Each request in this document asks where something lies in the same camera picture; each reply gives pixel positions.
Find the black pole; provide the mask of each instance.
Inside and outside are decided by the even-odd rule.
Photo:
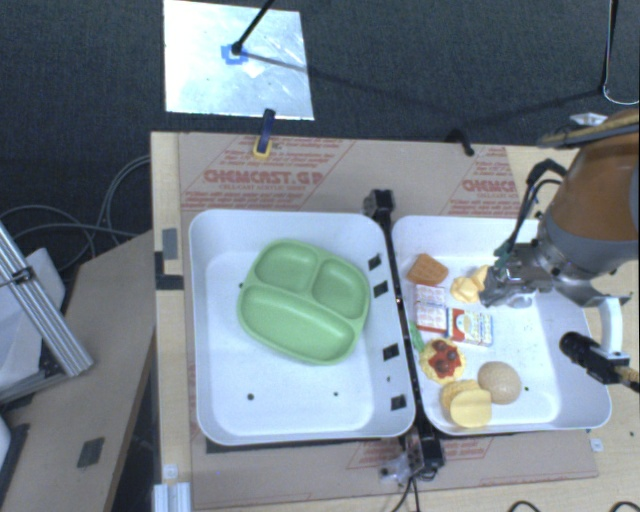
[[[242,37],[240,37],[240,39],[238,39],[235,43],[233,43],[233,45],[231,45],[231,53],[233,53],[234,55],[240,55],[240,52],[242,51],[242,45],[247,40],[247,38],[251,35],[251,32],[253,32],[253,29],[256,28],[258,23],[260,23],[260,20],[262,19],[262,17],[267,13],[269,8],[273,5],[273,2],[275,1],[276,0],[267,0],[265,2],[265,4],[262,6],[262,9],[260,9],[260,12],[258,13],[258,15],[251,22],[251,25],[249,25],[247,30],[244,31],[244,34],[242,34]]]

